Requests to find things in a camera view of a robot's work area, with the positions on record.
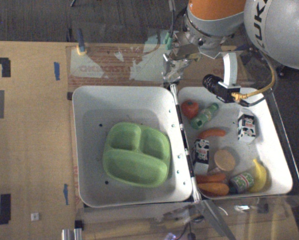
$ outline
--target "white tray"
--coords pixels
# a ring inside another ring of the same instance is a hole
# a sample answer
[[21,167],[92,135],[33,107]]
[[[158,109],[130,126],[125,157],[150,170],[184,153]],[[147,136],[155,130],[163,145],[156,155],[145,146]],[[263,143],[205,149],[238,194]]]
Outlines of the white tray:
[[[172,94],[162,87],[83,86],[73,94],[78,187],[82,201],[94,208],[181,202],[192,194],[177,111]],[[119,122],[156,128],[171,143],[167,180],[159,187],[131,186],[103,169],[104,143]]]
[[[254,90],[255,89],[252,88],[241,88],[240,92],[250,93]],[[247,101],[251,103],[261,97],[262,94],[259,94],[248,98]],[[237,123],[241,106],[236,103],[225,104],[219,101],[214,94],[208,92],[204,87],[185,87],[181,89],[178,93],[179,104],[182,104],[182,102],[188,99],[198,102],[200,108],[206,108],[212,103],[217,103],[219,105],[216,116],[206,123],[201,130],[193,129],[189,120],[183,117],[188,145],[190,147],[193,146],[196,137],[203,130],[209,128],[221,128],[227,132],[224,137],[210,137],[208,139],[210,153],[209,170],[215,166],[213,163],[213,156],[219,149],[227,149],[233,154],[236,160],[236,167],[228,175],[229,178],[244,171],[251,170],[254,166],[254,163],[252,162],[254,158],[258,158],[267,170],[268,177],[263,191],[253,194],[245,193],[211,198],[226,199],[233,197],[280,195],[287,194],[292,189],[292,176],[265,100],[248,108],[255,116],[256,138],[251,143],[245,143],[238,140]]]

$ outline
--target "orange carrot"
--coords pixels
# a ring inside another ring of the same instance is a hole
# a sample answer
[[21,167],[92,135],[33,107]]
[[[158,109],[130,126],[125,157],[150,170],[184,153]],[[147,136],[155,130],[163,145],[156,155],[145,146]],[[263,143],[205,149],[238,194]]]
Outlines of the orange carrot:
[[226,179],[225,173],[217,173],[214,175],[195,175],[196,182],[199,183],[212,183],[222,182]]
[[223,137],[226,135],[226,131],[219,129],[219,128],[212,128],[212,129],[207,129],[205,131],[202,131],[199,135],[199,139],[205,140],[208,137],[211,136],[218,136],[218,137]]
[[228,185],[220,182],[199,183],[197,186],[200,190],[207,191],[217,196],[226,196],[230,191]]

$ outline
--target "orange robot part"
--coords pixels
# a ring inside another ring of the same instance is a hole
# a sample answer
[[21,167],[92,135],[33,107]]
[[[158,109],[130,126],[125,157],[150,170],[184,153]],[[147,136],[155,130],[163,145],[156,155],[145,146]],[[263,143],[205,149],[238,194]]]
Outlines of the orange robot part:
[[205,21],[227,18],[244,11],[246,0],[189,0],[192,14]]

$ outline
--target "green divided plate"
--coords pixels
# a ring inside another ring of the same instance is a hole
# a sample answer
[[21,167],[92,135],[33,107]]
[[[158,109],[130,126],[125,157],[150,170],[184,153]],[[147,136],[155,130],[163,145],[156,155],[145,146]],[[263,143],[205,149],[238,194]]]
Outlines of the green divided plate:
[[161,131],[131,122],[115,124],[103,153],[106,173],[123,183],[153,188],[167,179],[171,145]]

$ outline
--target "yellow banana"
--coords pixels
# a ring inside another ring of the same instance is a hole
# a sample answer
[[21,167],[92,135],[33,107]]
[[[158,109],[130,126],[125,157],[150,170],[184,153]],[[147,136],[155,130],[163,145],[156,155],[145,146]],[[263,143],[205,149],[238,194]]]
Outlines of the yellow banana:
[[267,172],[263,165],[261,165],[257,159],[253,159],[255,164],[254,168],[254,186],[252,186],[248,191],[250,193],[255,193],[261,191],[266,183]]

